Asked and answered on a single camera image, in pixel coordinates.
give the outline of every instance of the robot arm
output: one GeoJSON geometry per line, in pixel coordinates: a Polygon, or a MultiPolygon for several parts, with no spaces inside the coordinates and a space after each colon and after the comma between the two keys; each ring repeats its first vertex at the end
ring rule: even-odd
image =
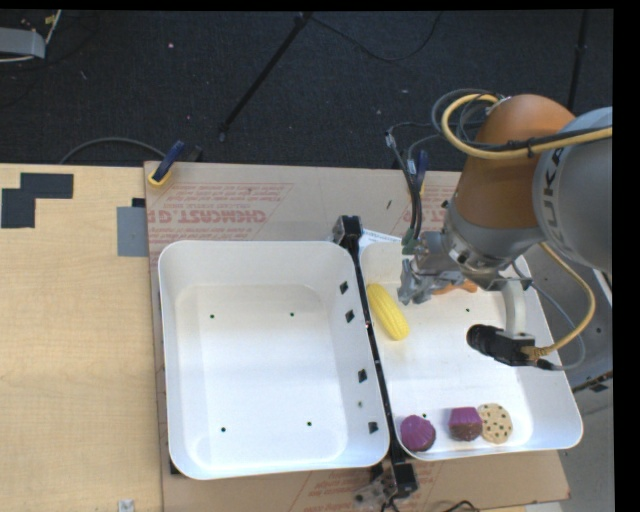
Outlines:
{"type": "Polygon", "coordinates": [[[474,326],[469,344],[511,365],[536,364],[544,352],[524,334],[521,295],[530,280],[501,272],[534,244],[612,274],[612,109],[575,118],[537,95],[500,99],[468,95],[445,111],[442,133],[468,154],[439,232],[421,233],[403,261],[398,298],[431,299],[439,289],[470,280],[500,291],[507,326],[474,326]],[[448,126],[465,102],[491,104],[474,143],[448,126]]]}

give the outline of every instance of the blue clamp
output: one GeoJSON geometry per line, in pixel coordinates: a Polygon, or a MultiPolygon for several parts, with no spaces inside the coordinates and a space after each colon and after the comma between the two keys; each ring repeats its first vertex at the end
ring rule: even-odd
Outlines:
{"type": "Polygon", "coordinates": [[[429,154],[421,149],[420,153],[418,153],[418,165],[416,169],[416,189],[418,193],[422,191],[422,184],[424,183],[424,178],[427,173],[427,167],[429,167],[429,154]]]}
{"type": "Polygon", "coordinates": [[[166,183],[166,181],[169,179],[169,176],[171,175],[171,166],[178,159],[178,157],[184,150],[184,147],[184,142],[182,142],[181,140],[177,141],[173,145],[173,147],[165,155],[162,162],[160,162],[158,168],[147,177],[147,180],[151,185],[153,185],[154,187],[160,187],[166,183]]]}

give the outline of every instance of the stand leg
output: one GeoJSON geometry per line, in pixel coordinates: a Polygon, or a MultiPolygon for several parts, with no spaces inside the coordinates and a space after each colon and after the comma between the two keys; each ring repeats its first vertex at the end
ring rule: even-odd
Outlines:
{"type": "Polygon", "coordinates": [[[267,78],[267,75],[271,72],[271,70],[274,68],[274,66],[277,64],[277,62],[280,60],[282,55],[284,55],[284,52],[287,50],[287,48],[289,48],[289,46],[291,45],[293,40],[296,38],[296,36],[305,27],[305,25],[307,24],[307,22],[311,18],[312,14],[313,14],[312,11],[305,11],[305,12],[299,13],[298,16],[296,16],[296,18],[294,20],[293,30],[291,30],[291,32],[289,33],[287,38],[280,45],[280,48],[278,48],[278,51],[274,54],[274,56],[271,57],[271,60],[269,61],[269,63],[262,70],[262,72],[260,73],[258,78],[255,80],[255,82],[253,82],[251,87],[249,87],[249,89],[247,90],[245,95],[242,97],[240,102],[233,109],[231,114],[229,114],[229,116],[222,123],[220,123],[220,125],[219,125],[220,132],[218,134],[218,140],[220,142],[224,142],[225,141],[226,135],[227,135],[227,131],[231,127],[231,123],[233,123],[233,120],[240,113],[240,111],[244,108],[244,106],[249,102],[249,100],[254,95],[254,93],[258,90],[258,88],[260,87],[262,82],[264,82],[265,78],[267,78]]]}
{"type": "Polygon", "coordinates": [[[580,19],[580,33],[578,35],[578,42],[576,44],[576,60],[573,64],[573,75],[571,77],[571,89],[569,90],[569,100],[567,101],[567,108],[570,112],[573,112],[573,104],[576,99],[576,91],[578,89],[578,76],[580,75],[580,66],[582,64],[582,57],[587,49],[585,44],[587,37],[587,24],[589,20],[589,9],[582,11],[582,18],[580,19]]]}

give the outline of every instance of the white bin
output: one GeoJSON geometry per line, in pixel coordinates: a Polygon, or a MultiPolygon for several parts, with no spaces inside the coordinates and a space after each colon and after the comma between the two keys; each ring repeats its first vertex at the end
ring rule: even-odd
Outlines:
{"type": "Polygon", "coordinates": [[[215,479],[384,458],[389,432],[345,249],[180,241],[158,271],[180,472],[215,479]]]}
{"type": "MultiPolygon", "coordinates": [[[[365,285],[385,287],[410,328],[405,339],[394,341],[373,317],[398,438],[400,423],[412,414],[426,416],[436,429],[436,441],[428,451],[407,452],[416,459],[433,461],[575,446],[582,437],[582,419],[564,372],[507,366],[466,342],[467,330],[474,324],[504,328],[502,295],[481,289],[475,293],[454,290],[405,306],[396,292],[404,258],[399,243],[374,243],[363,249],[360,260],[365,285]],[[504,444],[482,437],[453,439],[448,431],[451,410],[483,403],[499,403],[509,411],[511,437],[504,444]]],[[[518,263],[526,270],[522,258],[518,263]]],[[[533,288],[525,292],[525,302],[527,332],[535,336],[537,346],[551,345],[551,333],[533,288]]],[[[560,364],[557,352],[546,359],[560,364]]]]}

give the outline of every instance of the cardboard sheet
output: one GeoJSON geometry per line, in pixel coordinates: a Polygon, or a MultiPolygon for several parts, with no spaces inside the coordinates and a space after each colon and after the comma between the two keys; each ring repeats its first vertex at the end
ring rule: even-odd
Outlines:
{"type": "MultiPolygon", "coordinates": [[[[147,162],[145,175],[157,166],[158,162],[147,162]]],[[[440,228],[441,205],[451,197],[457,179],[458,173],[427,173],[423,229],[440,228]]],[[[365,229],[401,237],[411,216],[401,172],[178,162],[164,186],[146,183],[146,198],[165,510],[355,510],[354,492],[368,483],[368,468],[212,481],[172,472],[157,261],[166,245],[183,239],[327,240],[341,215],[357,215],[365,229]]],[[[555,451],[416,461],[414,468],[420,488],[396,502],[403,512],[439,512],[464,499],[487,509],[558,501],[569,494],[555,451]]]]}

